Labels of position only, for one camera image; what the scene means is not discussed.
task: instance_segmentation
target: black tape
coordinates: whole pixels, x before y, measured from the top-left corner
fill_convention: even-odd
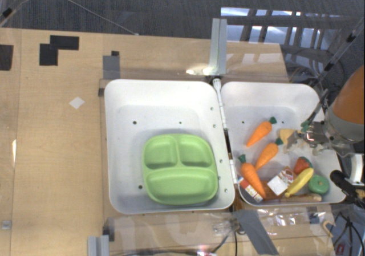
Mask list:
[[[79,50],[79,37],[51,35],[51,49]]]
[[[57,66],[58,51],[51,48],[50,44],[39,45],[39,65],[40,66]]]
[[[2,15],[7,18],[10,16],[10,14],[13,12],[12,8],[8,7],[4,12],[2,12]]]
[[[333,68],[334,65],[335,65],[334,63],[329,63],[328,65],[326,65],[326,67],[323,71],[325,71],[325,72],[330,71],[330,69]]]
[[[104,91],[105,91],[104,88],[99,88],[98,96],[103,97],[104,96]]]
[[[346,42],[352,42],[352,41],[354,41],[354,40],[355,40],[355,38],[356,38],[356,36],[353,36],[353,34],[351,33],[351,34],[347,37]]]
[[[119,56],[103,56],[103,79],[120,79]]]
[[[0,71],[10,71],[13,63],[13,45],[0,44]]]

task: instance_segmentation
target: orange carrot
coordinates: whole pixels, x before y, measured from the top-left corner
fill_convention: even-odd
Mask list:
[[[266,198],[265,190],[262,186],[260,178],[256,173],[255,167],[246,162],[246,156],[240,155],[238,159],[242,162],[241,172],[244,179],[248,181],[248,183],[257,191],[258,194],[261,195],[262,198]]]
[[[271,117],[269,121],[262,122],[252,133],[251,137],[246,143],[247,147],[250,147],[254,143],[257,143],[264,136],[268,135],[273,128],[271,125],[276,123],[276,119]]]
[[[267,146],[265,146],[256,161],[255,169],[259,170],[259,168],[264,166],[268,161],[275,157],[279,151],[278,145],[281,144],[283,144],[282,140],[276,139],[274,143],[269,143]]]

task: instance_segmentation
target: toy banana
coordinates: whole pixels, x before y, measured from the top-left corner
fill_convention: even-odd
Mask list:
[[[291,183],[285,192],[285,197],[290,197],[293,194],[296,194],[304,185],[307,183],[313,175],[313,168],[307,168],[303,170],[297,178]]]

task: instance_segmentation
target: green divided plate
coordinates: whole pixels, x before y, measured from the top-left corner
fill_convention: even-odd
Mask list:
[[[195,135],[159,135],[143,149],[143,179],[151,199],[166,205],[210,200],[218,173],[210,145]]]

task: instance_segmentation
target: metal bracket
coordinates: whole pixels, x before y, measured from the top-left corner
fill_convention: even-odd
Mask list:
[[[210,40],[209,65],[205,75],[222,75],[226,73],[227,60],[227,20],[213,19],[212,38]]]
[[[258,254],[279,255],[255,210],[238,210],[233,215],[239,221]]]
[[[89,237],[87,239],[88,256],[109,256],[109,236]]]

